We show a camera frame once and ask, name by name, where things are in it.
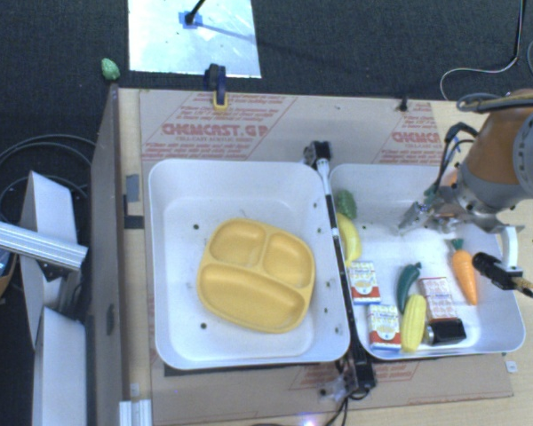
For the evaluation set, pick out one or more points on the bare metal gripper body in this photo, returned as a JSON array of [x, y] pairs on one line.
[[459, 207]]

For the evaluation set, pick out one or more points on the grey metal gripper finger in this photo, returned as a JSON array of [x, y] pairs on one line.
[[411, 216], [442, 224]]

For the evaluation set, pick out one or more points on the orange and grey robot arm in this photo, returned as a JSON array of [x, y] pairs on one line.
[[497, 149]]

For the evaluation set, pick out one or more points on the orange carrot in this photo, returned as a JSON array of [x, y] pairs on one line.
[[465, 273]]

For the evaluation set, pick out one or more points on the yellow banana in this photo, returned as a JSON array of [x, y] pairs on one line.
[[352, 240]]

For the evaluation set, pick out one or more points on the green broccoli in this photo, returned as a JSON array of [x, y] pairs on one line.
[[346, 202]]

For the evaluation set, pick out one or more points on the dark green pepper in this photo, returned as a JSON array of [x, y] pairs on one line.
[[406, 284]]

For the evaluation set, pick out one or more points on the pink and white carton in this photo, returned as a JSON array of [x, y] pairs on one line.
[[439, 300]]

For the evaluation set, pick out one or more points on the thin black and white rod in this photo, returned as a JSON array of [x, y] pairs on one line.
[[337, 246]]

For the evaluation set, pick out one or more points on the red and white carton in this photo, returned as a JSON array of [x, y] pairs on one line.
[[384, 326], [364, 282]]

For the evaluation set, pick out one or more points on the yellow corn cob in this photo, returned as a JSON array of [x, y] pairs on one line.
[[414, 322]]

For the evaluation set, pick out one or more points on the black box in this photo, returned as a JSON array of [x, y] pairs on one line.
[[447, 332]]

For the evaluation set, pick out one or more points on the white plastic tray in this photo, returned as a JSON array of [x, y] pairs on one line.
[[493, 326], [182, 309]]

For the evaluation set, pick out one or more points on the yellow divided plate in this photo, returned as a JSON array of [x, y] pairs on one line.
[[253, 282]]

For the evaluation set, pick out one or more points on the brown cardboard board red print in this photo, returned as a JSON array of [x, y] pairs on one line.
[[257, 127]]

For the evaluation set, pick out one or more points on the green lumpy toy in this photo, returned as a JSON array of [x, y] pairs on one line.
[[110, 68]]

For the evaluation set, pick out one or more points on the black cylinder on white bracket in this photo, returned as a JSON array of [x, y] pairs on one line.
[[493, 268]]

